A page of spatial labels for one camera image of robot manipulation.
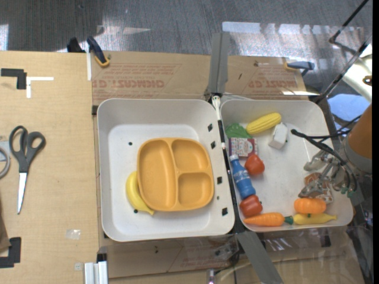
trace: banana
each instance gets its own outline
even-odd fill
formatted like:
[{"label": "banana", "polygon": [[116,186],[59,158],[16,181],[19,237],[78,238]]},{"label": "banana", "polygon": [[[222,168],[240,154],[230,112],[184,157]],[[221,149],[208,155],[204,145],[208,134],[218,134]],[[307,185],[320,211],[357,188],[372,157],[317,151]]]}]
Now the banana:
[{"label": "banana", "polygon": [[138,211],[147,211],[150,215],[154,210],[150,209],[141,197],[138,189],[137,172],[132,172],[126,180],[126,195],[132,207]]}]

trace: white tray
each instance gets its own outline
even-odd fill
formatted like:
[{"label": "white tray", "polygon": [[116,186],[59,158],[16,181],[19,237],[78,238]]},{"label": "white tray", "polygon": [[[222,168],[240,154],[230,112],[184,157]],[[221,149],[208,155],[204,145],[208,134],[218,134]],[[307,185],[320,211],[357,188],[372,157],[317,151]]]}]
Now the white tray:
[{"label": "white tray", "polygon": [[[233,228],[232,197],[212,105],[202,100],[109,99],[100,104],[97,115],[101,219],[109,238],[126,242],[210,236]],[[158,211],[153,216],[134,213],[126,197],[126,179],[137,170],[139,147],[159,137],[191,138],[207,149],[215,182],[214,196],[207,206],[192,211]]]},{"label": "white tray", "polygon": [[[329,135],[322,110],[310,101],[268,101],[268,100],[236,100],[226,101],[221,106],[221,117],[224,128],[232,123],[246,125],[271,112],[279,112],[282,122],[288,127],[288,142],[280,150],[268,145],[272,130],[257,134],[258,156],[264,161],[265,171],[260,179],[252,179],[256,195],[262,202],[264,212],[280,212],[285,217],[294,215],[293,203],[304,187],[304,177],[309,172],[303,170],[304,164],[309,162],[319,149],[303,138],[290,133],[295,128],[307,135]],[[325,144],[333,148],[330,139]],[[246,159],[240,159],[242,165]],[[241,198],[236,190],[238,203]],[[289,225],[280,227],[260,227],[245,224],[245,227],[256,232],[294,230],[298,228],[333,227],[349,224],[353,217],[352,204],[346,195],[332,190],[334,202],[327,205],[325,213],[337,215],[337,220],[316,225]],[[239,210],[241,220],[244,216]]]}]

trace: orange divided plate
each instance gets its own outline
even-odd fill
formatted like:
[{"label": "orange divided plate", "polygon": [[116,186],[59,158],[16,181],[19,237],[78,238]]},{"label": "orange divided plate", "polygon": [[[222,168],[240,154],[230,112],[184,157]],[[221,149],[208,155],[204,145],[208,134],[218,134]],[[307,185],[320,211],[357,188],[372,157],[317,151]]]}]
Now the orange divided plate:
[{"label": "orange divided plate", "polygon": [[157,211],[186,211],[207,205],[214,180],[207,150],[187,138],[156,138],[143,143],[137,158],[142,199]]}]

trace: table surface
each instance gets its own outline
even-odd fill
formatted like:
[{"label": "table surface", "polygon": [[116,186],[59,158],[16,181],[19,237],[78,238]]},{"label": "table surface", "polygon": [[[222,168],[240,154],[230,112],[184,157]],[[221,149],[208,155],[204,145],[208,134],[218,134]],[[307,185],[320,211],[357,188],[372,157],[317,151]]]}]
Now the table surface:
[{"label": "table surface", "polygon": [[[18,163],[0,179],[2,217],[8,237],[21,237],[21,262],[0,269],[2,283],[82,283],[81,264],[96,262],[99,250],[97,176],[92,84],[87,77],[85,54],[0,51],[2,68],[24,69],[29,77],[48,76],[54,81],[32,82],[31,98],[16,89],[16,78],[0,77],[0,141],[7,141],[17,125],[46,138],[28,175],[24,203],[17,214]],[[80,235],[70,235],[72,230]],[[343,279],[363,283],[352,243],[343,245],[342,257],[281,262],[275,266],[285,282],[309,279]],[[223,275],[223,283],[233,276]],[[205,271],[129,279],[111,283],[188,283],[205,280]],[[251,267],[241,267],[239,279],[256,279]]]}]

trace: bottle label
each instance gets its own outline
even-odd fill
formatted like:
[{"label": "bottle label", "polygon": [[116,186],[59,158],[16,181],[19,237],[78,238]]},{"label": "bottle label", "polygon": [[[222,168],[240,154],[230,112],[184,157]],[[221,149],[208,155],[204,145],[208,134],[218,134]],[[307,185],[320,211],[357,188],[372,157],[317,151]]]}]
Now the bottle label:
[{"label": "bottle label", "polygon": [[250,176],[247,170],[240,170],[239,172],[234,173],[233,178],[236,184],[246,179],[250,181]]}]

